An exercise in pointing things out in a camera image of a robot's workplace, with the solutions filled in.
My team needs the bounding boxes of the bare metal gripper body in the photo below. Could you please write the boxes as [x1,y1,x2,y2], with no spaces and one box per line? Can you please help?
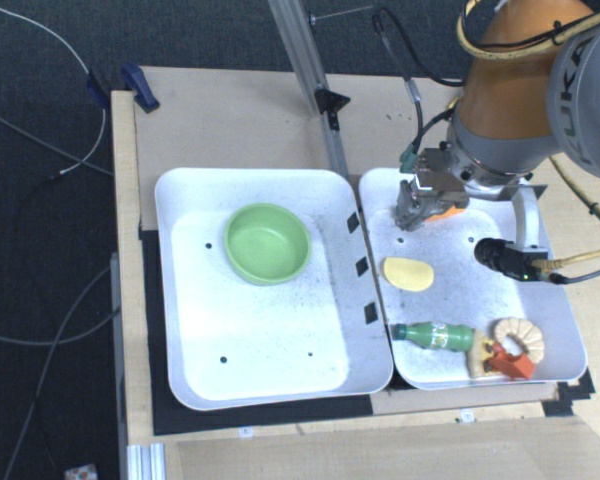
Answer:
[411,146,522,210]

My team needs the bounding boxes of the orange toy piece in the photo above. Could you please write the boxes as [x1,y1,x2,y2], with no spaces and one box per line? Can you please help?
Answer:
[424,204,467,223]

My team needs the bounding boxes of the yellow potato crisp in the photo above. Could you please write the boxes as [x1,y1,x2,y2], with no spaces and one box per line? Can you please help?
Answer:
[382,255,436,293]

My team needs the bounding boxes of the white plastic tray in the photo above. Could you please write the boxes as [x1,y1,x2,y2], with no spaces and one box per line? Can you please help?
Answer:
[153,167,396,412]
[357,167,589,392]

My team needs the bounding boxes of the green plastic bottle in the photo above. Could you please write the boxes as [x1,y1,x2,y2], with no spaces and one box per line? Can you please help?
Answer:
[390,320,477,354]

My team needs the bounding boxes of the green bowl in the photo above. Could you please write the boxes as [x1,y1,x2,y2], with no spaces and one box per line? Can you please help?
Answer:
[223,202,313,287]

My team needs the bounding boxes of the toy pizza slice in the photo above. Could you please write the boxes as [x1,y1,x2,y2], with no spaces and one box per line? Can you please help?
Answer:
[466,328,512,381]

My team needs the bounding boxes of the beige toy doughnut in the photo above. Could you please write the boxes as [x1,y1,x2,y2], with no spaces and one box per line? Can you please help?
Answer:
[492,316,547,365]

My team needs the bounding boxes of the red orange block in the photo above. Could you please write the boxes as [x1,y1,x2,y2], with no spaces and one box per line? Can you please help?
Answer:
[486,342,538,381]

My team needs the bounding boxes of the brown cardboard board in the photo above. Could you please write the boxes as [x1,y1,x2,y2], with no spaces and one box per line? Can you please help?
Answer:
[133,65,561,417]

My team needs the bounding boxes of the white printed small carton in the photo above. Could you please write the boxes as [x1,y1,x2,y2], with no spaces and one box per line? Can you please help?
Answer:
[63,463,99,480]

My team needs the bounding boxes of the black cylinder on white bracket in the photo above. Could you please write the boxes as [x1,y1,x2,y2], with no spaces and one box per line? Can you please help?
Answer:
[473,186,552,284]

